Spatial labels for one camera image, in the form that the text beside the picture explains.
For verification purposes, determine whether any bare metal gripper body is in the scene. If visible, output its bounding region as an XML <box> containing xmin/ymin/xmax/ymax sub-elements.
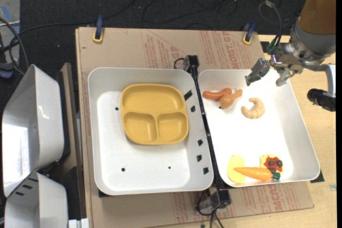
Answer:
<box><xmin>269</xmin><ymin>41</ymin><xmax>325</xmax><ymax>73</ymax></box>

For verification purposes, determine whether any beige croissant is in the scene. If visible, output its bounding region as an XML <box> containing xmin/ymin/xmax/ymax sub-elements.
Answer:
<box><xmin>240</xmin><ymin>97</ymin><xmax>266</xmax><ymax>120</ymax></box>

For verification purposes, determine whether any brown chicken drumstick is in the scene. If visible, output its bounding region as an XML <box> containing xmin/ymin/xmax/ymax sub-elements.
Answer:
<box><xmin>219</xmin><ymin>89</ymin><xmax>244</xmax><ymax>110</ymax></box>

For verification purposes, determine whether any orange sausage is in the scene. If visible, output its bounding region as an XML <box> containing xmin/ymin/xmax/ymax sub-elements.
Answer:
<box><xmin>202</xmin><ymin>88</ymin><xmax>233</xmax><ymax>101</ymax></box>

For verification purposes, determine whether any white plastic tray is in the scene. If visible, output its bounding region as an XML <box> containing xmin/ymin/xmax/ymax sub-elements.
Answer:
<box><xmin>3</xmin><ymin>171</ymin><xmax>69</xmax><ymax>228</ymax></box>
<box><xmin>87</xmin><ymin>67</ymin><xmax>215</xmax><ymax>196</ymax></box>
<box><xmin>197</xmin><ymin>68</ymin><xmax>321</xmax><ymax>188</ymax></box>
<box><xmin>1</xmin><ymin>64</ymin><xmax>66</xmax><ymax>198</ymax></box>

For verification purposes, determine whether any thin black rod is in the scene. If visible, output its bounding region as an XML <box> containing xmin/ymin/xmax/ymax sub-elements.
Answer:
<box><xmin>190</xmin><ymin>66</ymin><xmax>226</xmax><ymax>192</ymax></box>

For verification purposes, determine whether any red and yellow pizza slice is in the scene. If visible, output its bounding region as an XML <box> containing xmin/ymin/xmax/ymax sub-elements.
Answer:
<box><xmin>259</xmin><ymin>154</ymin><xmax>284</xmax><ymax>177</ymax></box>

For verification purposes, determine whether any pale yellow oval slice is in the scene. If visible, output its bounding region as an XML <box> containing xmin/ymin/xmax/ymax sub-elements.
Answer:
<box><xmin>227</xmin><ymin>154</ymin><xmax>246</xmax><ymax>184</ymax></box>

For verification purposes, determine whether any orange carrot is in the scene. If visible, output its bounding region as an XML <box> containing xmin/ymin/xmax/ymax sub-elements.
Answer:
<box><xmin>233</xmin><ymin>166</ymin><xmax>282</xmax><ymax>182</ymax></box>

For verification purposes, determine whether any yellow divided plate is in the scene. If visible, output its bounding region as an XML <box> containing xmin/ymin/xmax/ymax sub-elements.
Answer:
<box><xmin>120</xmin><ymin>83</ymin><xmax>190</xmax><ymax>146</ymax></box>

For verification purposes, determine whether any brown cardboard board red print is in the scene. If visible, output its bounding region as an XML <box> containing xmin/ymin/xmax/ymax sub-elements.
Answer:
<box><xmin>74</xmin><ymin>27</ymin><xmax>315</xmax><ymax>228</ymax></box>

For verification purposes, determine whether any black cylinder on white bracket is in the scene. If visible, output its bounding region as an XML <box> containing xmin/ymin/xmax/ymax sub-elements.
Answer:
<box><xmin>306</xmin><ymin>62</ymin><xmax>337</xmax><ymax>113</ymax></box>

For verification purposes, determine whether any black block with thin wires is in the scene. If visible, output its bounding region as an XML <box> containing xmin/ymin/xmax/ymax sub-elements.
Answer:
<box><xmin>183</xmin><ymin>54</ymin><xmax>200</xmax><ymax>72</ymax></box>
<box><xmin>198</xmin><ymin>189</ymin><xmax>232</xmax><ymax>214</ymax></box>

